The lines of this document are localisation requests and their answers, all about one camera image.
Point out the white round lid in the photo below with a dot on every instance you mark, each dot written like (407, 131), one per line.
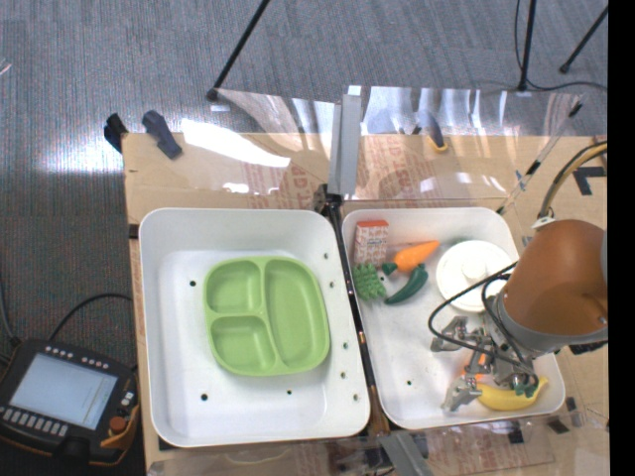
(466, 271)

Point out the white plastic tray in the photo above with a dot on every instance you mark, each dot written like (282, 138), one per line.
(178, 315)
(412, 350)

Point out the brown cardboard board red print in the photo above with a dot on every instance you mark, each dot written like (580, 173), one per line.
(208, 176)

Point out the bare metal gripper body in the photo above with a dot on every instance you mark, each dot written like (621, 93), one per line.
(498, 360)

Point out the orange and white carton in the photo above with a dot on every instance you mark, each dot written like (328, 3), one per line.
(371, 241)

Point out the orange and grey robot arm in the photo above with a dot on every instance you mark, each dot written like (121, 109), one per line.
(560, 275)

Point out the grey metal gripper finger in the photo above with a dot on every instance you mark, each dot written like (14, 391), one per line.
(460, 394)
(449, 336)

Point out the thin black rod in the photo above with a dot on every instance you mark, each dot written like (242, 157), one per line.
(353, 305)

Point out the orange carrot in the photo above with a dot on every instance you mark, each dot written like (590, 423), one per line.
(414, 256)

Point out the dark green pepper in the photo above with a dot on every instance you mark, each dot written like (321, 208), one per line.
(409, 288)

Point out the yellow banana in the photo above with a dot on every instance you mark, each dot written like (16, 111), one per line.
(503, 400)

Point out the green divided plate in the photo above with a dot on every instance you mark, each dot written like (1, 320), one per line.
(292, 310)

